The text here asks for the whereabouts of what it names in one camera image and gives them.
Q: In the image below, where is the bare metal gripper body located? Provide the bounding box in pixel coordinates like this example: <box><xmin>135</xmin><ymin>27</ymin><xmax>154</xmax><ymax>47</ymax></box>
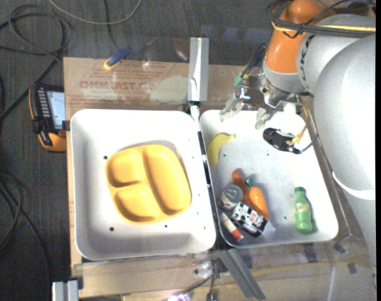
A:
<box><xmin>236</xmin><ymin>75</ymin><xmax>301</xmax><ymax>110</ymax></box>

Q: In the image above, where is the yellow banana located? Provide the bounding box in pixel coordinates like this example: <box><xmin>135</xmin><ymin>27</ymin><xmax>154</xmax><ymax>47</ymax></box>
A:
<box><xmin>206</xmin><ymin>132</ymin><xmax>237</xmax><ymax>168</ymax></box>

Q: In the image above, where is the white plastic tray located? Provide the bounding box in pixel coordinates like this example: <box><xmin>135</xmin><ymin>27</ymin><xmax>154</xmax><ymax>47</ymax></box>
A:
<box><xmin>70</xmin><ymin>108</ymin><xmax>217</xmax><ymax>261</ymax></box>
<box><xmin>198</xmin><ymin>108</ymin><xmax>340</xmax><ymax>249</ymax></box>

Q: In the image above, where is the orange sausage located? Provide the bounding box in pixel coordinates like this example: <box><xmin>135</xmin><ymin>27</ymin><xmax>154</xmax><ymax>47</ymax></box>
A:
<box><xmin>231</xmin><ymin>170</ymin><xmax>251</xmax><ymax>202</ymax></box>

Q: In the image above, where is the orange carrot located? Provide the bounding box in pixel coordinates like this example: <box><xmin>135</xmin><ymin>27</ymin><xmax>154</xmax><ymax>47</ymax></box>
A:
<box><xmin>244</xmin><ymin>177</ymin><xmax>270</xmax><ymax>221</ymax></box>

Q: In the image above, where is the grey can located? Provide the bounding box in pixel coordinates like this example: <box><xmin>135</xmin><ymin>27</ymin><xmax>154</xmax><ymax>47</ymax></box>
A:
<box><xmin>219</xmin><ymin>184</ymin><xmax>244</xmax><ymax>211</ymax></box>

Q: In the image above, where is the green bottle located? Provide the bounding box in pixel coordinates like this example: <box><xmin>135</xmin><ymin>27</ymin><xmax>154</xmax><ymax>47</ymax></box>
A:
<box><xmin>293</xmin><ymin>186</ymin><xmax>315</xmax><ymax>235</ymax></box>

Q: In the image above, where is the black and white carton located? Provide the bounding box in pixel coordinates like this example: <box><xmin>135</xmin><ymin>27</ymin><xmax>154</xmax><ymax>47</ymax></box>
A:
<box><xmin>230</xmin><ymin>202</ymin><xmax>269</xmax><ymax>238</ymax></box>

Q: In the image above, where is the yellow divided plate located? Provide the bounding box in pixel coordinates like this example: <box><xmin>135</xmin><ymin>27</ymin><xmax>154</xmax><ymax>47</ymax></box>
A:
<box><xmin>105</xmin><ymin>143</ymin><xmax>192</xmax><ymax>224</ymax></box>

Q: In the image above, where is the white and orange tube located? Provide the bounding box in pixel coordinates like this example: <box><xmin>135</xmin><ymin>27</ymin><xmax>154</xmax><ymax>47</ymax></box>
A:
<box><xmin>218</xmin><ymin>212</ymin><xmax>245</xmax><ymax>243</ymax></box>

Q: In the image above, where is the brown cardboard board red print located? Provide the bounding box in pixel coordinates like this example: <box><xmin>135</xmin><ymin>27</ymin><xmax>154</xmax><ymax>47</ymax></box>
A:
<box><xmin>62</xmin><ymin>56</ymin><xmax>342</xmax><ymax>298</ymax></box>

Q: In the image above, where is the black cylinder on white bracket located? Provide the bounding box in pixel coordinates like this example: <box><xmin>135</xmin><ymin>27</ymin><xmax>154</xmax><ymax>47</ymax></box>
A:
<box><xmin>262</xmin><ymin>103</ymin><xmax>308</xmax><ymax>154</ymax></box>

